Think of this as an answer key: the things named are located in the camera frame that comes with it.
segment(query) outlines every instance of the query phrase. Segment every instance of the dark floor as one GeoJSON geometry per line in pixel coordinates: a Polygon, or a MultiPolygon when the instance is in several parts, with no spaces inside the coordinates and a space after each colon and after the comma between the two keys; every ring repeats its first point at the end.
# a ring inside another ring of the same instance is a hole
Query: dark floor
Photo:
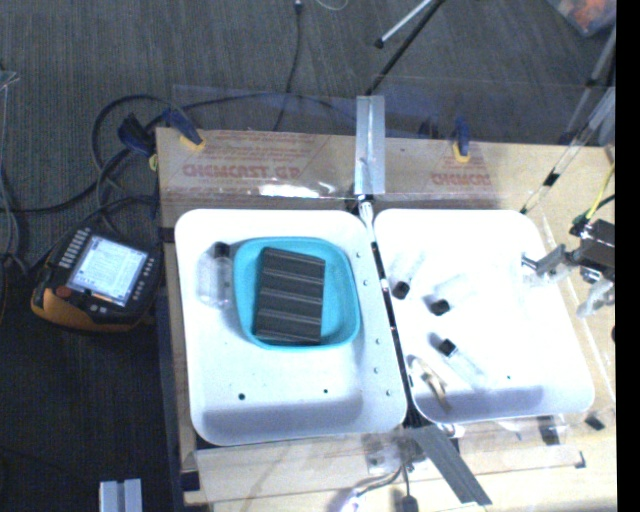
{"type": "MultiPolygon", "coordinates": [[[[365,93],[418,18],[384,49],[374,41],[417,3],[350,0],[331,11],[304,0],[292,92],[347,100],[365,93]]],[[[473,120],[478,138],[554,143],[609,33],[583,37],[545,0],[448,0],[375,92],[387,99],[395,135],[415,133],[422,116],[407,122],[408,112],[430,84],[455,106],[481,105],[473,120]],[[497,121],[487,112],[497,112],[497,121]]],[[[3,176],[14,209],[55,205],[95,181],[92,126],[117,98],[175,99],[176,85],[283,92],[296,34],[293,0],[3,0],[0,62],[20,76],[10,89],[3,176]]],[[[127,113],[146,123],[161,107],[139,100],[114,109],[95,139],[98,156],[106,160],[121,148],[115,128],[127,113]]],[[[285,120],[280,129],[288,127],[285,120]]],[[[154,190],[144,159],[118,176],[128,188],[154,190]]],[[[67,208],[19,214],[16,256],[37,270],[65,230],[95,207],[88,196],[67,208]]],[[[147,206],[112,220],[137,239],[156,240],[157,219],[147,206]]],[[[0,215],[2,246],[6,228],[0,215]]],[[[0,510],[91,512],[100,481],[126,478],[142,479],[145,511],[173,510],[157,330],[102,337],[62,331],[29,310],[33,272],[24,277],[15,264],[8,271],[0,510]]]]}

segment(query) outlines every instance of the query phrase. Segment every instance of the black cap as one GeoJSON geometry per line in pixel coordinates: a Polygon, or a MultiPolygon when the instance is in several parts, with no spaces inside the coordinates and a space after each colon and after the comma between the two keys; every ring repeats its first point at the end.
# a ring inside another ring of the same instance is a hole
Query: black cap
{"type": "Polygon", "coordinates": [[[438,351],[446,357],[451,357],[456,350],[458,350],[458,347],[448,338],[438,345],[438,351]]]}
{"type": "Polygon", "coordinates": [[[429,311],[436,316],[441,316],[451,311],[451,306],[446,299],[440,299],[429,305],[429,311]]]}
{"type": "Polygon", "coordinates": [[[410,289],[411,287],[409,286],[409,283],[399,281],[398,284],[393,287],[393,292],[391,293],[396,299],[404,299],[407,296],[407,293],[409,293],[410,289]]]}
{"type": "Polygon", "coordinates": [[[224,242],[216,242],[213,245],[213,257],[214,258],[223,258],[229,256],[231,252],[231,247],[229,244],[225,244],[224,242]]]}

